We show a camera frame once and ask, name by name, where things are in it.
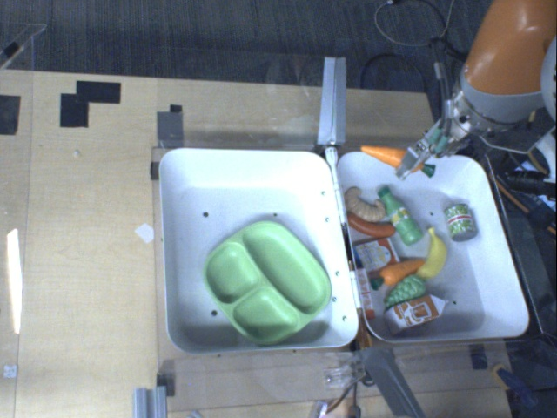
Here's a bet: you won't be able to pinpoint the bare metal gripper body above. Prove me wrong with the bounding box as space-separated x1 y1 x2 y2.
415 95 479 158

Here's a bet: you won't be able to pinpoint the orange carrot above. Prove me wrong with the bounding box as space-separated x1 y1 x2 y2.
369 257 427 291
359 145 437 179

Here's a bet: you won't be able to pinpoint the green bottle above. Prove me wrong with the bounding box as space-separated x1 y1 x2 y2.
376 185 425 247

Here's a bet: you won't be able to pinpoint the tan curved bread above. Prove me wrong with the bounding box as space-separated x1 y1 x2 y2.
343 185 387 223

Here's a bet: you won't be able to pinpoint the brown sausage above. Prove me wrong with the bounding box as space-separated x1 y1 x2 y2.
346 211 397 239

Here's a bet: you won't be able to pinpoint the green can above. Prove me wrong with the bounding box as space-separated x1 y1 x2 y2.
443 202 479 241

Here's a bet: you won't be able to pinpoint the orange and white packet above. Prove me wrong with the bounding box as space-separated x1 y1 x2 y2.
352 237 401 276

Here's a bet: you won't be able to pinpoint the yellow banana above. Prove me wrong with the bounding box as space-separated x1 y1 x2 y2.
414 226 449 280

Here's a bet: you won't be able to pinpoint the green grapes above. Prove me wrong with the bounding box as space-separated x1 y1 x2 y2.
383 274 428 309

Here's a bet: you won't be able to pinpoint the red and white packet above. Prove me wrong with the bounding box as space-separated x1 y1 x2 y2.
353 267 377 320

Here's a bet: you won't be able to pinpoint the white plastic tray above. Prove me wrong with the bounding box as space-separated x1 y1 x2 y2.
336 150 531 345
158 147 360 354

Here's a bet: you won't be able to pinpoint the orange and white carton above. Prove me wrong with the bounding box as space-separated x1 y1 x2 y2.
384 294 450 336

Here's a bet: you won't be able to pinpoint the green divided plate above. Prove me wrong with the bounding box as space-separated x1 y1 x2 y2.
203 220 333 347

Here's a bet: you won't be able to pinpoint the black cylinder on white bracket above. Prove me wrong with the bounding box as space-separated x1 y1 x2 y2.
531 131 557 172

